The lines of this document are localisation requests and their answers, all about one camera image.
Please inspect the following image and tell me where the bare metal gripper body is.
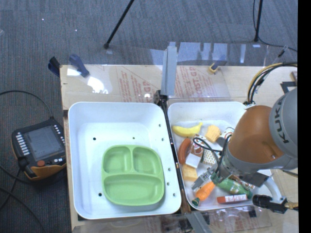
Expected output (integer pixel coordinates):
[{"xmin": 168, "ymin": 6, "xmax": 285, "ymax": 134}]
[{"xmin": 206, "ymin": 154, "xmax": 238, "ymax": 181}]

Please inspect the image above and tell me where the orange carrot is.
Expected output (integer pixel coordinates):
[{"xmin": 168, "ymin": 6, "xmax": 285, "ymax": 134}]
[{"xmin": 191, "ymin": 181, "xmax": 216, "ymax": 206}]

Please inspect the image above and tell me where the green bottle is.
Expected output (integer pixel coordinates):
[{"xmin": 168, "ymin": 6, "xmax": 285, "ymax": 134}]
[{"xmin": 211, "ymin": 176, "xmax": 253, "ymax": 199}]

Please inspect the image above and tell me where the white orange patterned packet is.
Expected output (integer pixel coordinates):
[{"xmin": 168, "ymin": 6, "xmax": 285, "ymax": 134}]
[{"xmin": 201, "ymin": 149, "xmax": 220, "ymax": 166}]

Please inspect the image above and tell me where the brown and white carton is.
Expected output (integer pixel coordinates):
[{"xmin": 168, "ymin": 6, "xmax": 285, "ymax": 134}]
[{"xmin": 185, "ymin": 133, "xmax": 206, "ymax": 168}]

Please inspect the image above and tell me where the small white can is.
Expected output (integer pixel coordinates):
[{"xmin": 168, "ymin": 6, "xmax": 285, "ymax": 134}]
[{"xmin": 218, "ymin": 127, "xmax": 235, "ymax": 147}]

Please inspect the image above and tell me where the red sausage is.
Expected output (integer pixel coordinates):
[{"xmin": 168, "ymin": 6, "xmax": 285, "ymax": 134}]
[{"xmin": 177, "ymin": 137, "xmax": 192, "ymax": 165}]

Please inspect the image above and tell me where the orange waffle biscuit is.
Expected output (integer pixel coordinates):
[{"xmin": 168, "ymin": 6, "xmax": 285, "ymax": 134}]
[{"xmin": 205, "ymin": 125, "xmax": 222, "ymax": 143}]

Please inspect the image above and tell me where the yellow banana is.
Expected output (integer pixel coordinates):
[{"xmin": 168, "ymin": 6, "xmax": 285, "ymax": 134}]
[{"xmin": 172, "ymin": 122, "xmax": 204, "ymax": 138}]

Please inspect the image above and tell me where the white plastic tray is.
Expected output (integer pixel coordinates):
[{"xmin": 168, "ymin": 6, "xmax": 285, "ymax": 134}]
[
  {"xmin": 68, "ymin": 101, "xmax": 182, "ymax": 220},
  {"xmin": 167, "ymin": 101, "xmax": 273, "ymax": 211}
]

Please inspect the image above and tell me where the green divided plate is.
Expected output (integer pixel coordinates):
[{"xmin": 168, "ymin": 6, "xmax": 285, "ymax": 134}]
[{"xmin": 101, "ymin": 144, "xmax": 165, "ymax": 206}]

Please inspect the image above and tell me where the brown cardboard board red print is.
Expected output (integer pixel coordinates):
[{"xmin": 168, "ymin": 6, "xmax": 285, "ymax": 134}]
[{"xmin": 59, "ymin": 64, "xmax": 298, "ymax": 233}]

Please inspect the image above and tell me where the black stand leg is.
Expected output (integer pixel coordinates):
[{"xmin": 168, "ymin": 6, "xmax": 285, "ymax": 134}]
[
  {"xmin": 104, "ymin": 0, "xmax": 141, "ymax": 49},
  {"xmin": 253, "ymin": 0, "xmax": 266, "ymax": 43}
]

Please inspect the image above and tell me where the black cylinder on white bracket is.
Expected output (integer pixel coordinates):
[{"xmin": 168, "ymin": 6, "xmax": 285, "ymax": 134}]
[{"xmin": 252, "ymin": 175, "xmax": 289, "ymax": 215}]

